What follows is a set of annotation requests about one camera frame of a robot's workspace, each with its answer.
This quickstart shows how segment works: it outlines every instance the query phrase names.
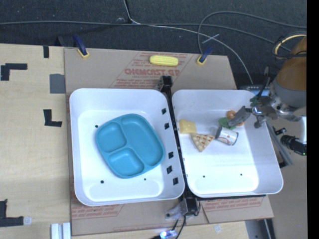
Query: light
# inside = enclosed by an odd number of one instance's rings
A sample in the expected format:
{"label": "light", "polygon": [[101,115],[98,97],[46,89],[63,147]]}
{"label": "light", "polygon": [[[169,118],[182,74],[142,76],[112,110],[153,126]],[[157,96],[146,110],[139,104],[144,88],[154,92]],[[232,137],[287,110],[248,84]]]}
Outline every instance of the light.
{"label": "light", "polygon": [[301,156],[307,155],[307,145],[299,142],[295,136],[283,135],[280,143]]}
{"label": "light", "polygon": [[176,230],[163,231],[159,234],[160,238],[167,239],[177,236]]}
{"label": "light", "polygon": [[257,110],[257,107],[254,107],[254,111],[255,111],[256,114],[262,114],[262,113],[263,113],[263,112],[259,112],[259,111]]}

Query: wire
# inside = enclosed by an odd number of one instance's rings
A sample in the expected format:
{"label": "wire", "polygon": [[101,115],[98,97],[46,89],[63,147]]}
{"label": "wire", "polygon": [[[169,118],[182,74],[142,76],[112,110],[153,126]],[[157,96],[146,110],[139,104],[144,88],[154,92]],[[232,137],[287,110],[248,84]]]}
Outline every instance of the wire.
{"label": "wire", "polygon": [[278,55],[278,49],[280,48],[280,46],[285,43],[288,40],[291,40],[293,38],[296,37],[305,37],[307,36],[307,33],[304,31],[298,31],[298,32],[292,32],[290,34],[288,34],[287,36],[283,37],[282,39],[280,39],[273,47],[272,52],[273,55],[276,58],[279,59],[287,59],[287,58],[292,58],[292,57],[306,57],[307,56],[307,52],[305,51],[305,53],[300,54],[301,52],[297,53],[297,54],[288,54],[288,55]]}
{"label": "wire", "polygon": [[306,29],[306,27],[304,26],[296,26],[296,25],[291,25],[291,24],[286,24],[286,23],[281,23],[275,20],[271,20],[271,19],[267,19],[267,18],[263,18],[263,17],[259,17],[259,16],[255,16],[252,14],[248,14],[248,13],[244,13],[244,12],[237,12],[237,11],[217,11],[217,12],[213,12],[208,14],[207,16],[205,16],[202,21],[200,22],[199,26],[198,26],[198,30],[197,30],[197,43],[198,43],[198,48],[201,54],[203,54],[203,51],[201,49],[201,45],[200,45],[200,41],[199,41],[199,36],[200,36],[200,29],[203,26],[203,23],[209,18],[212,17],[214,15],[218,15],[218,14],[237,14],[237,15],[243,15],[243,16],[247,16],[247,17],[252,17],[252,18],[256,18],[256,19],[260,19],[263,21],[267,21],[270,23],[274,23],[274,24],[278,24],[278,25],[283,25],[283,26],[289,26],[289,27],[294,27],[294,28],[302,28],[302,29]]}
{"label": "wire", "polygon": [[[244,34],[248,34],[248,35],[251,35],[253,37],[256,37],[256,38],[259,38],[259,39],[262,39],[264,41],[267,41],[267,42],[270,42],[272,44],[274,44],[273,41],[271,40],[268,40],[266,38],[263,38],[261,36],[258,36],[258,35],[255,35],[255,34],[252,34],[252,33],[249,33],[249,32],[245,32],[245,31],[242,31],[242,30],[239,30],[239,29],[235,29],[235,28],[232,28],[232,27],[226,27],[226,26],[220,26],[220,25],[212,25],[212,24],[203,24],[204,21],[213,16],[213,15],[217,15],[217,14],[223,14],[223,13],[232,13],[232,14],[239,14],[239,15],[245,15],[245,16],[249,16],[249,17],[253,17],[253,18],[257,18],[257,19],[261,19],[261,20],[264,20],[264,21],[267,21],[267,22],[271,22],[271,23],[276,23],[276,24],[279,24],[279,25],[284,25],[284,26],[289,26],[289,27],[295,27],[295,28],[306,28],[306,27],[303,27],[303,26],[296,26],[296,25],[291,25],[291,24],[285,24],[285,23],[281,23],[281,22],[277,22],[277,21],[274,21],[274,20],[270,20],[270,19],[266,19],[266,18],[262,18],[262,17],[259,17],[259,16],[254,16],[254,15],[251,15],[251,14],[247,14],[247,13],[242,13],[242,12],[235,12],[235,11],[218,11],[218,12],[213,12],[209,15],[207,15],[202,21],[200,24],[197,24],[197,23],[168,23],[168,24],[164,24],[164,23],[149,23],[149,24],[141,24],[141,23],[138,23],[136,22],[135,20],[133,20],[130,16],[130,12],[129,12],[129,9],[126,5],[126,1],[124,0],[124,3],[125,3],[125,8],[127,10],[127,14],[128,14],[128,17],[130,19],[131,22],[133,22],[134,24],[127,24],[127,23],[124,23],[124,24],[118,24],[118,23],[105,23],[105,22],[86,22],[86,21],[68,21],[68,20],[45,20],[45,21],[18,21],[18,22],[2,22],[0,23],[0,25],[14,25],[14,24],[39,24],[39,23],[63,23],[63,24],[87,24],[87,25],[107,25],[107,26],[150,26],[150,27],[161,27],[161,28],[170,28],[170,29],[178,29],[178,30],[183,30],[183,31],[188,31],[188,32],[191,32],[191,33],[195,33],[197,34],[197,43],[198,43],[198,48],[199,48],[199,51],[201,54],[203,54],[202,52],[202,49],[201,49],[201,45],[200,45],[200,41],[199,41],[199,37],[202,35],[202,36],[205,36],[209,39],[212,39],[220,44],[222,44],[223,46],[225,46],[226,48],[228,48],[229,50],[231,50],[236,56],[237,58],[239,59],[239,61],[241,62],[241,64],[243,65],[249,79],[250,79],[250,82],[251,84],[253,84],[253,81],[252,81],[252,78],[249,74],[249,71],[247,69],[247,67],[245,66],[243,60],[240,58],[240,56],[237,54],[237,52],[235,52],[231,47],[229,47],[228,45],[226,45],[225,43],[221,42],[220,40],[217,40],[215,39],[214,37],[211,37],[211,36],[208,36],[208,35],[205,35],[205,34],[202,34],[200,33],[200,29],[202,26],[209,26],[209,27],[217,27],[217,28],[224,28],[224,29],[228,29],[228,30],[232,30],[232,31],[237,31],[237,32],[240,32],[240,33],[244,33]],[[192,30],[189,30],[189,29],[185,29],[185,28],[180,28],[180,27],[173,27],[173,26],[198,26],[198,31],[192,31]]]}
{"label": "wire", "polygon": [[181,233],[181,231],[183,230],[183,228],[184,228],[185,224],[186,224],[186,215],[184,215],[184,221],[183,221],[183,224],[181,225],[180,230],[179,230],[179,232],[178,232],[178,235],[176,236],[176,238],[175,238],[175,239],[177,239],[177,238],[180,236],[180,233]]}
{"label": "wire", "polygon": [[174,226],[172,227],[172,230],[174,230],[176,228],[178,221],[179,221],[179,219],[177,219],[177,221],[175,222]]}
{"label": "wire", "polygon": [[269,67],[268,66],[266,66],[266,68],[265,68],[264,76],[265,76],[264,83],[263,83],[259,93],[256,95],[257,100],[260,99],[265,87],[269,84],[270,77],[269,77]]}

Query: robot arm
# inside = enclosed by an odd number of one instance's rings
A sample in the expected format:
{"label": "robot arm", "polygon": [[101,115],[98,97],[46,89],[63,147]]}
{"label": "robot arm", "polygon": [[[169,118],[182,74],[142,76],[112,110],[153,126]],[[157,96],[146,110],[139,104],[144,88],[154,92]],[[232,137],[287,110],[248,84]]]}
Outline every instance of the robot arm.
{"label": "robot arm", "polygon": [[[302,40],[298,42],[289,55],[278,55],[278,48],[285,41],[302,36]],[[277,58],[285,59],[285,62],[276,78],[270,84],[268,95],[262,96],[261,90],[259,94],[250,100],[251,108],[242,107],[234,118],[228,122],[228,125],[231,127],[245,121],[251,114],[257,119],[254,124],[255,128],[261,127],[269,119],[284,118],[289,121],[295,121],[299,123],[302,129],[300,137],[283,135],[280,142],[288,149],[300,155],[306,155],[307,117],[297,116],[294,112],[307,105],[307,35],[297,32],[286,36],[275,45],[273,53]]]}

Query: black tape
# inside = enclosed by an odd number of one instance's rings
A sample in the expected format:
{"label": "black tape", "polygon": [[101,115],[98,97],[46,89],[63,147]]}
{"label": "black tape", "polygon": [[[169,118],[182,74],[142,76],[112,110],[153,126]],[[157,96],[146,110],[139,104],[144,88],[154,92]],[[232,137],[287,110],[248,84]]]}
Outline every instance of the black tape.
{"label": "black tape", "polygon": [[6,63],[5,66],[9,70],[26,70],[26,69],[28,69],[28,64]]}
{"label": "black tape", "polygon": [[8,218],[6,216],[6,203],[7,199],[0,201],[0,227],[13,227],[23,225],[23,216],[17,218]]}
{"label": "black tape", "polygon": [[43,47],[43,57],[44,58],[49,58],[49,46],[44,46]]}
{"label": "black tape", "polygon": [[0,70],[0,80],[8,81],[10,77],[10,70],[27,70],[28,64],[15,64],[15,63],[6,63],[1,65]]}
{"label": "black tape", "polygon": [[6,66],[1,66],[1,81],[8,81],[10,77],[10,69],[7,68]]}
{"label": "black tape", "polygon": [[61,121],[52,121],[52,110],[45,109],[43,110],[43,113],[44,113],[44,119],[45,119],[44,125],[62,127]]}

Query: metal can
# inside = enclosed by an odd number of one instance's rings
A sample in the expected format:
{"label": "metal can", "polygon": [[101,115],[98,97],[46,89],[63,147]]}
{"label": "metal can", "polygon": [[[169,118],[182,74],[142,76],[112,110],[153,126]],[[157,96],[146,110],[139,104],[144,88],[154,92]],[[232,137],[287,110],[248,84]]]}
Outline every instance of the metal can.
{"label": "metal can", "polygon": [[220,126],[216,133],[216,139],[227,144],[234,145],[238,138],[238,132]]}

